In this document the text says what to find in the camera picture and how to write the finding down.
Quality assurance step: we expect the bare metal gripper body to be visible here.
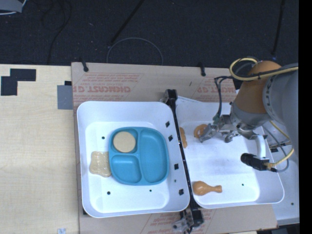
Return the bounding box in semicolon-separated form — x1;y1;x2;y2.
212;115;245;143

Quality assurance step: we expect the orange pretzel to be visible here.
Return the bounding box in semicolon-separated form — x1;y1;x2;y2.
194;123;208;139

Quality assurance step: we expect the orange croissant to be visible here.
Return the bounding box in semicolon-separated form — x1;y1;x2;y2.
179;127;189;149

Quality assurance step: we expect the white plastic tray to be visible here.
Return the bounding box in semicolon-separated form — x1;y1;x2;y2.
175;96;285;210
77;100;191;219

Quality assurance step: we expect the thin black rod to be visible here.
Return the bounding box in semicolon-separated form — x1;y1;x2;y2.
168;97;201;223

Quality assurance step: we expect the white printed paper sheet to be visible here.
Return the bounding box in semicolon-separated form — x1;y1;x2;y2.
176;96;206;105

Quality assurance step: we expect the orange chicken drumstick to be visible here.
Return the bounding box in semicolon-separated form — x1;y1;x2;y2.
192;180;223;196

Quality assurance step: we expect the blue divided plate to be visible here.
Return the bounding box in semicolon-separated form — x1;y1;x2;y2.
108;126;170;186

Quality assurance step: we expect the brown cardboard board red print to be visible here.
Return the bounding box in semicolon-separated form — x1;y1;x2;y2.
71;62;279;234

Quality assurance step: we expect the round beige biscuit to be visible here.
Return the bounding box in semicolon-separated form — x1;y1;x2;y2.
112;131;137;154

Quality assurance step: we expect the beige bread slice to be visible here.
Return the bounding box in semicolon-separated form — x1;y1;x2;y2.
88;151;112;178

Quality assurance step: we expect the black cylinder on white bracket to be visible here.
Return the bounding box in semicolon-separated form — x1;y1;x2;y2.
240;133;271;172

